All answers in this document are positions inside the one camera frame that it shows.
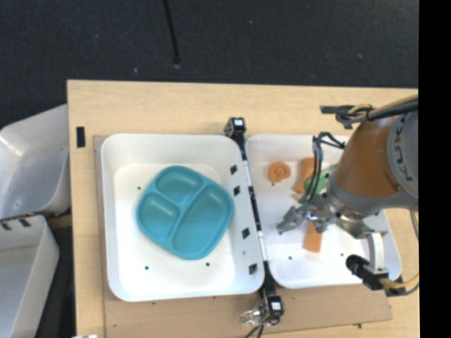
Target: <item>orange toy food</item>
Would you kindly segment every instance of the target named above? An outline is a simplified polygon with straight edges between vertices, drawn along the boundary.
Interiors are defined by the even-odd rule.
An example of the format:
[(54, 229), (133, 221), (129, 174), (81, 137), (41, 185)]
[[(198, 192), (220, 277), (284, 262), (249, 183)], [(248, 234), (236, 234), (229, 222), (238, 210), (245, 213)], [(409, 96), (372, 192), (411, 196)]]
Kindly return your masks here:
[(301, 160), (301, 175), (300, 180), (297, 183), (296, 187), (294, 188), (294, 191), (300, 194), (303, 194), (305, 192), (305, 182), (311, 178), (313, 175), (314, 170), (314, 161), (315, 159), (313, 157), (311, 158), (304, 158)]
[(276, 161), (268, 169), (268, 178), (273, 183), (278, 183), (291, 175), (291, 169), (285, 163)]
[[(310, 179), (314, 171), (314, 158), (304, 158), (301, 160), (301, 174), (299, 182), (294, 191), (300, 194), (305, 193), (305, 182)], [(316, 232), (312, 222), (307, 225), (307, 233), (305, 234), (304, 248), (308, 251), (318, 253), (321, 250), (322, 234)]]
[(308, 251), (318, 253), (321, 250), (322, 234), (316, 232), (312, 222), (307, 225), (307, 233), (305, 234), (304, 248)]

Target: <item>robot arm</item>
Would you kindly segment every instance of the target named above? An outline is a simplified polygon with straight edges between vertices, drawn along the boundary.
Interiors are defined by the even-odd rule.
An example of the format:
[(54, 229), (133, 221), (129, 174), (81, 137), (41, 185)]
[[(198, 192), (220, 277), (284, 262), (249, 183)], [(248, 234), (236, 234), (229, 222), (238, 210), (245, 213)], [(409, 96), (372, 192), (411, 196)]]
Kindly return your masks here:
[[(365, 225), (366, 217), (377, 215), (384, 208), (418, 211), (418, 95), (380, 109), (369, 105), (341, 106), (333, 112), (345, 127), (353, 123), (359, 123), (359, 127), (346, 146), (328, 133), (314, 137), (314, 176), (299, 200), (300, 205), (290, 208), (277, 229), (282, 234), (309, 220), (317, 232), (324, 232), (329, 224), (336, 223), (353, 237), (369, 238), (375, 244), (377, 237)], [(343, 149), (325, 192), (316, 190), (321, 172), (321, 144)], [(362, 259), (350, 257), (348, 268), (358, 276), (363, 273), (370, 280), (376, 279), (372, 288), (380, 289), (378, 279), (384, 276), (374, 277), (377, 263)]]

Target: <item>cable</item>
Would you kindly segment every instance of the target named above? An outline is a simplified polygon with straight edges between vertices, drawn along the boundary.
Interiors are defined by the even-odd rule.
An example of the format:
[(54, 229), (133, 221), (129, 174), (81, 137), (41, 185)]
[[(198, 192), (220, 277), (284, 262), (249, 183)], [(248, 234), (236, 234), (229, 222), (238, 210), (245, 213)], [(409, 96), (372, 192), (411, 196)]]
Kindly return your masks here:
[(416, 110), (418, 110), (418, 94), (386, 104), (380, 108), (373, 108), (370, 104), (338, 106), (335, 108), (335, 118), (339, 123), (349, 125)]
[(172, 20), (171, 9), (169, 7), (169, 1), (163, 0), (163, 7), (166, 13), (166, 20), (168, 21), (169, 33), (171, 35), (172, 46), (174, 50), (174, 68), (180, 68), (180, 51), (178, 49), (177, 37), (175, 36), (175, 28)]
[[(323, 138), (325, 137), (329, 138), (330, 142), (324, 140)], [(321, 147), (321, 144), (327, 144), (339, 149), (345, 148), (345, 143), (340, 142), (329, 132), (320, 132), (317, 137), (313, 137), (314, 171), (309, 186), (304, 193), (307, 203), (311, 203), (313, 200), (321, 179), (321, 169), (323, 164), (323, 148)]]
[(263, 333), (263, 328), (264, 328), (264, 324), (263, 323), (260, 324), (260, 325), (257, 325), (253, 330), (251, 330), (249, 332), (249, 334), (245, 338), (250, 338), (256, 332), (256, 330), (258, 330), (259, 328), (260, 328), (260, 331), (259, 331), (259, 334), (257, 335), (257, 338), (260, 338), (261, 334)]
[[(419, 239), (419, 223), (418, 223), (418, 218), (416, 216), (415, 211), (413, 211), (413, 210), (410, 211), (410, 218), (411, 218), (412, 224), (414, 226), (416, 238)], [(420, 286), (419, 279), (420, 279), (420, 273), (418, 272), (413, 278), (407, 280), (406, 282), (398, 283), (398, 282), (395, 282), (394, 280), (389, 280), (388, 278), (381, 278), (379, 280), (379, 282), (383, 285), (384, 289), (387, 289), (387, 290), (403, 289), (403, 288), (408, 287), (411, 284), (416, 283), (415, 286), (413, 288), (411, 288), (409, 291), (398, 292), (399, 295), (406, 296), (406, 295), (414, 293), (419, 288), (419, 286)]]

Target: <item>white bin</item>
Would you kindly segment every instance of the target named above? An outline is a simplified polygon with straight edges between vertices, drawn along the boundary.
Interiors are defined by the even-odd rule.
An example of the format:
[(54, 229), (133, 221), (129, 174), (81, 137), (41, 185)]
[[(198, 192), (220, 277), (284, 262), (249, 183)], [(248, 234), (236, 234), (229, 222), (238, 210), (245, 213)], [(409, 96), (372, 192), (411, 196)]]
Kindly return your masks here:
[(59, 258), (41, 215), (0, 224), (0, 337), (35, 336)]
[[(356, 240), (335, 225), (323, 233), (320, 253), (303, 248), (306, 225), (277, 233), (276, 225), (297, 205), (299, 162), (311, 156), (311, 136), (257, 135), (247, 140), (249, 170), (238, 145), (221, 135), (117, 134), (99, 149), (106, 237), (108, 282), (126, 301), (149, 301), (195, 296), (246, 294), (260, 288), (264, 278), (263, 254), (275, 281), (287, 288), (360, 284), (346, 268), (346, 258), (358, 254), (369, 259), (366, 240)], [(338, 162), (341, 151), (324, 147), (324, 167)], [(272, 185), (271, 163), (284, 161), (292, 176)], [(206, 175), (233, 196), (235, 215), (219, 245), (198, 261), (186, 261), (167, 252), (139, 229), (136, 207), (144, 190), (164, 168), (183, 165)], [(230, 173), (236, 166), (237, 172)], [(254, 185), (264, 246), (259, 246), (248, 185)], [(390, 278), (400, 274), (400, 257), (385, 216), (366, 220), (384, 236), (385, 263)], [(250, 235), (243, 239), (243, 232)], [(249, 267), (257, 270), (249, 273)]]
[[(264, 268), (257, 229), (235, 142), (223, 136), (118, 134), (104, 141), (100, 155), (107, 275), (117, 297), (148, 301), (245, 294), (261, 286)], [(169, 253), (144, 235), (136, 222), (142, 192), (172, 165), (193, 169), (218, 183), (235, 204), (223, 238), (199, 260)], [(236, 187), (240, 193), (235, 196)]]

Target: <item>wooden table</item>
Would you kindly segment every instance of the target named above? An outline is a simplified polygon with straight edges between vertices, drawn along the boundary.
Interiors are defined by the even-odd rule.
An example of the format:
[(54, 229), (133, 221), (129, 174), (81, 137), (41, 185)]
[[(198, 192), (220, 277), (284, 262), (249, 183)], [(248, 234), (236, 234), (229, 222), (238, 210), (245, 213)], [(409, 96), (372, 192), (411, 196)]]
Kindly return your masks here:
[[(70, 80), (67, 87), (77, 334), (108, 338), (243, 337), (249, 327), (240, 327), (237, 315), (257, 296), (157, 303), (117, 299), (102, 274), (95, 136), (218, 134), (232, 116), (245, 118), (249, 136), (322, 130), (350, 134), (333, 116), (322, 115), (319, 106), (382, 106), (416, 93), (412, 89), (82, 80)], [(402, 258), (402, 274), (410, 278), (419, 269), (419, 258), (409, 214), (386, 213)], [(264, 334), (271, 337), (419, 337), (418, 292), (387, 299), (383, 292), (371, 292), (361, 284), (278, 292), (286, 314), (279, 325), (265, 329)]]

